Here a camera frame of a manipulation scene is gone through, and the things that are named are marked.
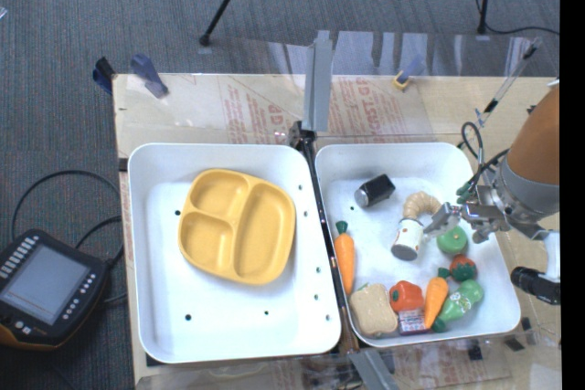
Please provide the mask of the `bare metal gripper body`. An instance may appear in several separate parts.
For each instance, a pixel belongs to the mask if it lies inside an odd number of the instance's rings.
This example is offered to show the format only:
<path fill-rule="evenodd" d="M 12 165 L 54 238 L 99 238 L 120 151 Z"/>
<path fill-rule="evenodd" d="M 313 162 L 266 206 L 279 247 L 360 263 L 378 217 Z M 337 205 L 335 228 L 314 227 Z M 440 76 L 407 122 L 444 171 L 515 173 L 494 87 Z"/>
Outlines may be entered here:
<path fill-rule="evenodd" d="M 461 217 L 476 231 L 508 231 L 519 200 L 507 188 L 477 185 L 461 205 Z"/>

